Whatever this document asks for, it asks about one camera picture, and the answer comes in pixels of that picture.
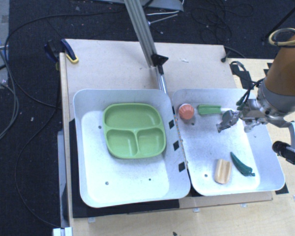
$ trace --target yellow and black clamp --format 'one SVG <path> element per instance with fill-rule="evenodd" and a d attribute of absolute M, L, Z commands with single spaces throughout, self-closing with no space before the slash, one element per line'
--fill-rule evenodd
<path fill-rule="evenodd" d="M 79 58 L 74 54 L 74 51 L 65 39 L 61 40 L 61 44 L 64 47 L 65 55 L 70 60 L 70 62 L 72 64 L 76 64 L 77 62 L 79 62 Z"/>

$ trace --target black bracket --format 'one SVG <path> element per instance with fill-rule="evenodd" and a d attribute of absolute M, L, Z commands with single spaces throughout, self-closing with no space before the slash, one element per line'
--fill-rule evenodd
<path fill-rule="evenodd" d="M 168 60 L 168 57 L 161 56 L 161 55 L 158 55 L 158 54 L 152 54 L 151 58 L 152 58 L 153 65 L 155 67 L 157 67 L 158 72 L 161 75 L 163 75 L 164 74 L 163 64 Z"/>

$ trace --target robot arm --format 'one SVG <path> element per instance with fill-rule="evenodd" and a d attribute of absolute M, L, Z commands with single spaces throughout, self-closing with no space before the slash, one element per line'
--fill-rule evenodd
<path fill-rule="evenodd" d="M 275 42 L 274 32 L 269 37 L 273 45 L 281 46 L 281 50 L 273 61 L 267 76 L 256 82 L 257 99 L 248 99 L 247 93 L 237 102 L 238 111 L 226 111 L 222 116 L 222 122 L 217 124 L 218 132 L 231 127 L 239 119 L 245 121 L 245 132 L 249 132 L 254 126 L 271 123 L 280 128 L 289 128 L 291 145 L 277 141 L 273 144 L 273 150 L 295 164 L 295 122 L 287 122 L 284 117 L 295 111 L 295 35 L 287 42 Z"/>

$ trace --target black floor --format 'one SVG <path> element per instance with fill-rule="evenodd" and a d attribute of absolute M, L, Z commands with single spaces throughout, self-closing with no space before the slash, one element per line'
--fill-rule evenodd
<path fill-rule="evenodd" d="M 230 53 L 232 58 L 273 59 L 278 48 L 263 44 L 262 38 L 294 7 L 295 0 L 186 0 L 183 13 L 153 24 L 151 32 L 155 42 L 221 44 L 237 50 Z M 58 16 L 21 27 L 47 15 Z M 295 28 L 295 12 L 280 26 L 286 27 Z M 137 41 L 124 5 L 98 1 L 10 0 L 9 30 L 14 32 L 9 40 L 9 64 L 15 80 L 30 96 L 50 105 L 56 104 L 59 73 L 44 53 L 48 40 L 58 50 L 62 38 Z M 0 236 L 51 235 L 52 227 L 37 220 L 21 201 L 15 173 L 28 208 L 46 222 L 59 225 L 57 132 L 61 110 L 54 113 L 53 107 L 31 100 L 19 88 L 17 96 L 17 121 L 0 141 Z M 0 131 L 8 124 L 12 107 L 11 93 L 0 90 Z M 25 147 L 15 170 L 22 148 L 51 116 Z"/>

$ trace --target wooden table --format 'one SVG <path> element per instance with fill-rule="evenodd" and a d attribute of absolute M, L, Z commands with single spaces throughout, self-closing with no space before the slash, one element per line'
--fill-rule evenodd
<path fill-rule="evenodd" d="M 72 99 L 85 88 L 156 89 L 155 72 L 147 64 L 138 42 L 68 39 L 76 55 L 71 64 L 60 54 L 63 135 L 66 165 L 68 222 L 74 236 L 295 236 L 295 166 L 279 158 L 287 194 L 257 192 L 215 197 L 185 197 L 180 208 L 137 214 L 73 218 L 69 121 L 74 118 Z M 232 75 L 223 46 L 156 43 L 158 53 L 169 57 L 164 65 L 169 96 L 178 89 L 242 88 Z M 244 64 L 252 80 L 265 76 L 269 59 L 236 59 Z M 286 118 L 295 120 L 295 113 Z M 290 143 L 288 129 L 268 125 L 272 141 Z"/>

